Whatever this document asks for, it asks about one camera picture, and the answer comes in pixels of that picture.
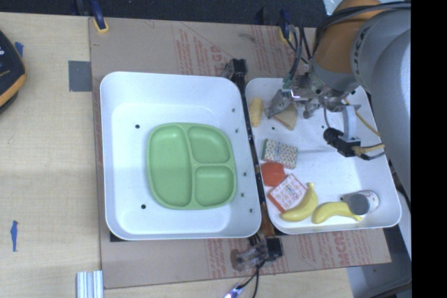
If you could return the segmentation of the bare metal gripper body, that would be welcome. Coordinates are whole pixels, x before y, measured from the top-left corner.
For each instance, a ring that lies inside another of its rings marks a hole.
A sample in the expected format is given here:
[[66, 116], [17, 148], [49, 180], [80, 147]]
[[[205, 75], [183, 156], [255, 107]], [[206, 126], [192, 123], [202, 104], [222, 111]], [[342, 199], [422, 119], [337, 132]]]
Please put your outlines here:
[[291, 89], [293, 92], [293, 102], [304, 105], [306, 102], [314, 101], [330, 112], [341, 112], [347, 104], [343, 100], [349, 94], [352, 94], [360, 83], [353, 76], [342, 76], [342, 81], [338, 83], [335, 80], [336, 76], [330, 76], [330, 84], [340, 84], [341, 89], [325, 84], [315, 74], [304, 75], [287, 75], [284, 79], [284, 84], [281, 89]]

